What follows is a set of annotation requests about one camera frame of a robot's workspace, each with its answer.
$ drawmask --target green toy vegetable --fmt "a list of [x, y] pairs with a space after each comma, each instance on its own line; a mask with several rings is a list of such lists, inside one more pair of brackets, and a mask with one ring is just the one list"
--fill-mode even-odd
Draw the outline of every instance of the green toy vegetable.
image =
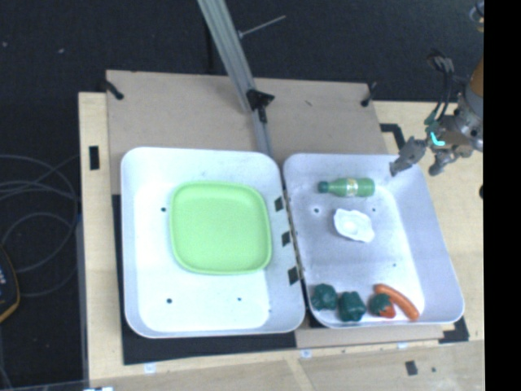
[[344, 292], [339, 299], [339, 315], [343, 322], [358, 322], [367, 311], [358, 292]]
[[396, 310], [388, 294], [374, 294], [369, 300], [369, 311], [380, 317], [392, 319], [396, 316]]
[[336, 309], [337, 296], [335, 289], [326, 283], [320, 283], [313, 291], [311, 304], [317, 310]]

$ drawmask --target black carpet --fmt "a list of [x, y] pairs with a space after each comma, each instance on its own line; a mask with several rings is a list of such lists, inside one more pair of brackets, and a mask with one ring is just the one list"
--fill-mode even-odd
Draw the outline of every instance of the black carpet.
[[[461, 77], [484, 50], [469, 18], [483, 0], [226, 1], [241, 31], [286, 16], [243, 38], [254, 77], [377, 82], [377, 100], [435, 102], [442, 77], [426, 62], [431, 49]], [[77, 95], [99, 90], [107, 69], [209, 73], [195, 0], [0, 0], [0, 16], [0, 199], [20, 186], [5, 182], [46, 171], [27, 158], [51, 167], [70, 159], [60, 170], [81, 194]], [[212, 72], [225, 74], [218, 59]], [[53, 255], [19, 275], [25, 295], [0, 325], [0, 387], [83, 376], [76, 240], [68, 236], [78, 204], [60, 176], [40, 183], [0, 200], [0, 239], [15, 267]]]

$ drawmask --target metal pole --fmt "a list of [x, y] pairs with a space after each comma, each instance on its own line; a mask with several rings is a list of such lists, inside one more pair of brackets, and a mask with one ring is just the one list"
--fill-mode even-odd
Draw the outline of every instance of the metal pole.
[[247, 99], [247, 92], [256, 90], [256, 86], [225, 0], [197, 0], [197, 2], [222, 63], [238, 92], [241, 106], [253, 119], [257, 148], [260, 152], [273, 156], [266, 123], [261, 121], [258, 109], [253, 110]]

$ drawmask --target wooden table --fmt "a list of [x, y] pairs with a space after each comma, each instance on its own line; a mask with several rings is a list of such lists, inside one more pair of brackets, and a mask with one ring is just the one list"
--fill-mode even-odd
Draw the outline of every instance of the wooden table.
[[[478, 192], [483, 166], [479, 153], [449, 165], [435, 178], [427, 176], [465, 298], [469, 340], [441, 345], [439, 339], [450, 336], [454, 325], [387, 333], [369, 330], [347, 337], [335, 336], [335, 332], [328, 335], [325, 330], [330, 329], [311, 332], [303, 326], [296, 333], [297, 349], [125, 365], [111, 202], [119, 190], [122, 154], [132, 146], [151, 143], [254, 150], [255, 141], [228, 77], [108, 72], [107, 79], [125, 95], [123, 100], [110, 93], [79, 94], [92, 386], [171, 389], [175, 384], [176, 389], [215, 390], [338, 389], [345, 384], [355, 389], [372, 384], [373, 389], [389, 390], [450, 384], [476, 389], [482, 385], [484, 246], [483, 201]], [[422, 137], [422, 121], [432, 109], [430, 103], [402, 102], [371, 102], [362, 108], [360, 101], [367, 91], [362, 84], [271, 79], [257, 79], [256, 83], [259, 90], [276, 96], [268, 115], [274, 159], [279, 164], [292, 152], [302, 151], [396, 153], [392, 135], [382, 134], [379, 125], [398, 124], [406, 138]], [[324, 112], [329, 114], [328, 121], [322, 119]], [[166, 121], [171, 114], [181, 118], [175, 126]], [[215, 121], [214, 116], [222, 119]], [[171, 131], [154, 130], [161, 125], [171, 126]], [[98, 164], [91, 162], [93, 152], [98, 154]], [[432, 161], [427, 154], [420, 163], [426, 175]]]

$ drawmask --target green plate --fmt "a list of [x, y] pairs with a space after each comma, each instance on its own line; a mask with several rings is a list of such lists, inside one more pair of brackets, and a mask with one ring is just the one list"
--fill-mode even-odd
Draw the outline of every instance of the green plate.
[[261, 270], [271, 259], [271, 231], [262, 195], [232, 182], [185, 182], [172, 194], [173, 255], [193, 272], [215, 275]]

